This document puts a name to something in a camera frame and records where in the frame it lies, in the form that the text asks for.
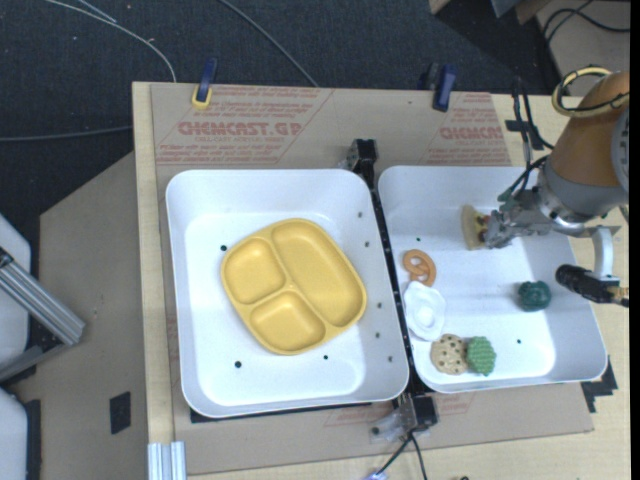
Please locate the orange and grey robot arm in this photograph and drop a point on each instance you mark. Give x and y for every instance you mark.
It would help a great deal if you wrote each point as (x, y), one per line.
(587, 148)

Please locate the white plastic tray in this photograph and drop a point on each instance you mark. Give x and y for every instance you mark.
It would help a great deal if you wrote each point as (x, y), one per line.
(210, 358)
(480, 313)

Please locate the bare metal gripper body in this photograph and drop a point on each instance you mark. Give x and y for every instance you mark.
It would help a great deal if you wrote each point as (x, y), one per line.
(532, 215)

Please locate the toy pizza slice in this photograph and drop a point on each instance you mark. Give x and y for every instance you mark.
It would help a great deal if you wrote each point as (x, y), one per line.
(470, 228)

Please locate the white toy fried egg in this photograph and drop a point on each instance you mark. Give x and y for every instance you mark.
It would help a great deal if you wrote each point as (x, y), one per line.
(424, 310)

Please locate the yellow divided plate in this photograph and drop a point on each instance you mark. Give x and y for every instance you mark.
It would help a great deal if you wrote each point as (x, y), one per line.
(292, 288)

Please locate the light green toy grapes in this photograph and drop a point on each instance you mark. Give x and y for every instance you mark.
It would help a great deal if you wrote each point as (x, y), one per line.
(481, 355)

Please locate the orange toy pretzel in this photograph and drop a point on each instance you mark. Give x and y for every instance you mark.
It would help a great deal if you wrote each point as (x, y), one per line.
(422, 270)

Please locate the dark green toy broccoli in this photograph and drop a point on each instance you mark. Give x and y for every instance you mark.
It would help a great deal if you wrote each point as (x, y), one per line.
(534, 295)

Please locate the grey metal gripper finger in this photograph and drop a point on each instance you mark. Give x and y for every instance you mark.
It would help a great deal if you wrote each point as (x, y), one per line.
(506, 238)
(490, 232)

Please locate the black cylinder on white bracket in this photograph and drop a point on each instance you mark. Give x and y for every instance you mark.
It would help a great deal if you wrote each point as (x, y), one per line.
(582, 279)

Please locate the tan chocolate chip toy biscuit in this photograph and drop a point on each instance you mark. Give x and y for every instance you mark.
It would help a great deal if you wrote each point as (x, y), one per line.
(447, 354)

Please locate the brown cardboard board, red print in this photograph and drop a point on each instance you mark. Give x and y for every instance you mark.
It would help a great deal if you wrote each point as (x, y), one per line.
(280, 128)

